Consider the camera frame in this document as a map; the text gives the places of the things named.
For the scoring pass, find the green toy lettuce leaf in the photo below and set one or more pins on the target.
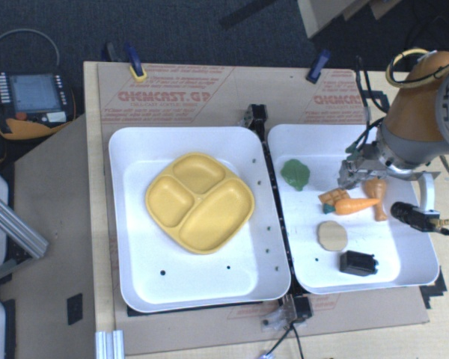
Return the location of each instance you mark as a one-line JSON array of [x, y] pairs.
[[295, 172]]

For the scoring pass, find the beige round toy biscuit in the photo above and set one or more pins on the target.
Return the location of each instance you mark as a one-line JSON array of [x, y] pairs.
[[332, 235]]

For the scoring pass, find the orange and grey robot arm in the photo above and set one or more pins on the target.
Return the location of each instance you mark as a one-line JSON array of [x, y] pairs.
[[415, 107]]

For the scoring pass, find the white plastic tray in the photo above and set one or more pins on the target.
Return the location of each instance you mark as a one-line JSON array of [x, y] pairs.
[[363, 238], [194, 279]]

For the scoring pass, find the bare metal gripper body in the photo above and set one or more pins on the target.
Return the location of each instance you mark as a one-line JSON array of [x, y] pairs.
[[370, 164]]

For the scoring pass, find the black cylinder on white bracket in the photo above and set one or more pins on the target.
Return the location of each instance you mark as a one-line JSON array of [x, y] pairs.
[[411, 214]]

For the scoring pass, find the brown cardboard board, red print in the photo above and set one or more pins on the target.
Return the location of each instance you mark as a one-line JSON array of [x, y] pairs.
[[194, 99]]

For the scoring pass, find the yellow divided plate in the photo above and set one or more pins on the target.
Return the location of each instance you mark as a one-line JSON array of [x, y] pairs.
[[198, 204]]

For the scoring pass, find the black rectangular block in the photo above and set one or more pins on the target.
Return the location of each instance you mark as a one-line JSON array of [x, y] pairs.
[[357, 263]]

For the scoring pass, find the orange toy waffle biscuit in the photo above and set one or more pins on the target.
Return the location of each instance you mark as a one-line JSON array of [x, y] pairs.
[[335, 194]]

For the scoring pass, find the thin black and white rod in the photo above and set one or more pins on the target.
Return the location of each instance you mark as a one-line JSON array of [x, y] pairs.
[[280, 208]]

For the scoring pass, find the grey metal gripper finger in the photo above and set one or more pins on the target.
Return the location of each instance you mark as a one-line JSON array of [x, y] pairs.
[[343, 178], [354, 181]]

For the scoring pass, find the orange toy chicken drumstick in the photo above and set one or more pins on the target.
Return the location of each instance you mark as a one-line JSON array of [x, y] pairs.
[[377, 194]]

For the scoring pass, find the orange toy carrot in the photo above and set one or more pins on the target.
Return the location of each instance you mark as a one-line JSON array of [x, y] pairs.
[[353, 206]]

